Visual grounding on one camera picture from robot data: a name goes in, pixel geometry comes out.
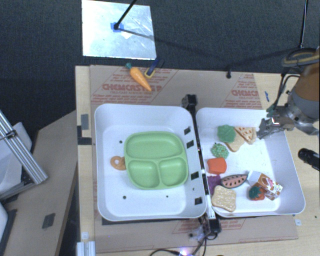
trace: metal sheet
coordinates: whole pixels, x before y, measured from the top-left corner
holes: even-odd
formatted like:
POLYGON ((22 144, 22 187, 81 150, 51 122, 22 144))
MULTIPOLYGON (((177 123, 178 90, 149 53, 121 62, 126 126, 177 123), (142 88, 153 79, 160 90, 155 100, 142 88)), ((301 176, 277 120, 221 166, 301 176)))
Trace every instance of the metal sheet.
POLYGON ((113 30, 129 4, 82 0, 83 55, 154 60, 157 57, 149 6, 134 5, 113 30))

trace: blue tape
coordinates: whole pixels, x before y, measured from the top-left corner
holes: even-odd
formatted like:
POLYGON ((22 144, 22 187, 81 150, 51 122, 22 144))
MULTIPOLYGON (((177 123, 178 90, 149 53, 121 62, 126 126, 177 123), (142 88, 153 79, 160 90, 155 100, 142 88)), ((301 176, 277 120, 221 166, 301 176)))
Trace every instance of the blue tape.
POLYGON ((121 30, 125 29, 125 26, 122 23, 119 24, 119 29, 120 30, 119 29, 114 29, 115 24, 116 24, 116 22, 111 22, 110 23, 110 26, 111 26, 111 29, 112 29, 113 32, 119 33, 119 32, 121 32, 121 30))
POLYGON ((264 94, 265 94, 266 101, 269 102, 269 97, 268 97, 269 95, 268 95, 268 93, 267 93, 266 91, 264 91, 264 94))

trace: metal frame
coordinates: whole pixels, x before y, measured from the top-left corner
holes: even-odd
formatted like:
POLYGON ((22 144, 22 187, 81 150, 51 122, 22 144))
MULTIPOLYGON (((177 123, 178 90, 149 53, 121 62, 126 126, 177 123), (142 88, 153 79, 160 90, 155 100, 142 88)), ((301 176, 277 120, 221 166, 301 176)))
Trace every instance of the metal frame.
POLYGON ((14 196, 34 185, 38 185, 45 181, 48 176, 38 165, 33 155, 24 145, 19 135, 9 123, 5 115, 0 110, 0 140, 4 140, 19 162, 22 164, 24 170, 31 179, 31 182, 22 181, 20 184, 12 187, 8 191, 0 194, 0 200, 5 200, 14 196))

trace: black clip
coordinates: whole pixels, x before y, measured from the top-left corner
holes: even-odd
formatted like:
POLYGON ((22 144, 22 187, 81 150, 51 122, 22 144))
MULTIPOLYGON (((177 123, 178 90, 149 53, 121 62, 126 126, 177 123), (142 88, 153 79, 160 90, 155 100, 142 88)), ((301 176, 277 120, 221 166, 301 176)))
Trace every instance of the black clip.
POLYGON ((226 78, 228 78, 228 79, 230 79, 231 78, 231 66, 230 65, 228 65, 227 67, 226 67, 226 78))
POLYGON ((17 131, 16 130, 11 130, 11 131, 9 131, 4 137, 1 137, 0 138, 0 141, 2 141, 2 140, 4 140, 4 139, 11 139, 11 138, 13 138, 13 137, 15 137, 15 136, 17 136, 18 134, 17 134, 17 131))

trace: toy watermelon slice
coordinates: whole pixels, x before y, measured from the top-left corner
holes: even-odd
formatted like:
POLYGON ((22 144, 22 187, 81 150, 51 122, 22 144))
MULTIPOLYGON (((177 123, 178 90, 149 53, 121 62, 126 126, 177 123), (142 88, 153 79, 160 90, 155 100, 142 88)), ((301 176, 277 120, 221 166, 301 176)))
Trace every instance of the toy watermelon slice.
POLYGON ((246 174, 235 174, 221 179, 221 186, 227 189, 234 189, 242 185, 247 180, 246 174))

